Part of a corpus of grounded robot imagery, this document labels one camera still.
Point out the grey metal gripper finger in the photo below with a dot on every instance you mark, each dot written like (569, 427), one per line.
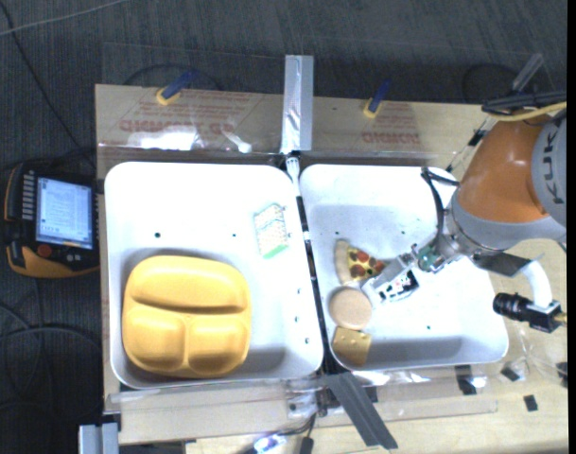
(373, 289)
(401, 287)

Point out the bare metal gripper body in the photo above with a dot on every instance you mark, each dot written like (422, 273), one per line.
(450, 249)

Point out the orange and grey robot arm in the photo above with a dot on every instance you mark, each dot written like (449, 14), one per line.
(500, 178)

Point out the round tan toy bread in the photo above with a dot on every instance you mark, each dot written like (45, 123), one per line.
(350, 308)

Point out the toy pizza slice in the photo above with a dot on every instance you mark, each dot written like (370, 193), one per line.
(358, 262)

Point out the white plastic tray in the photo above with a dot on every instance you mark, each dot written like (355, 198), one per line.
(439, 319)
(197, 206)

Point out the brown cardboard board, red print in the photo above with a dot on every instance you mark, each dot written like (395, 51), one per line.
(344, 126)

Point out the yellow divided plate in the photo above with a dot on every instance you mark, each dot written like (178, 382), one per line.
(186, 315)

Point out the black cylinder on white bracket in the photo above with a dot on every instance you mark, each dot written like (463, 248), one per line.
(524, 306)

